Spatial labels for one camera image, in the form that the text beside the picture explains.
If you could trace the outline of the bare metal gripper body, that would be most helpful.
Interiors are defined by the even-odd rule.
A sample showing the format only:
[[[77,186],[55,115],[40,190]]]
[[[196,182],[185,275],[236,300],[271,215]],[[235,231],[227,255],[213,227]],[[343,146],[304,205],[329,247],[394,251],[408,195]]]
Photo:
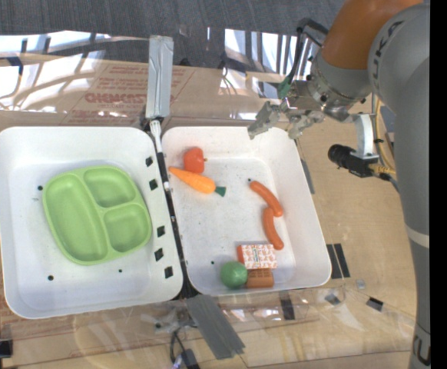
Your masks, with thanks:
[[[283,80],[283,113],[290,122],[316,122],[325,116],[344,121],[356,103],[357,98],[342,94],[321,78],[309,75],[306,80],[296,80],[286,76]]]

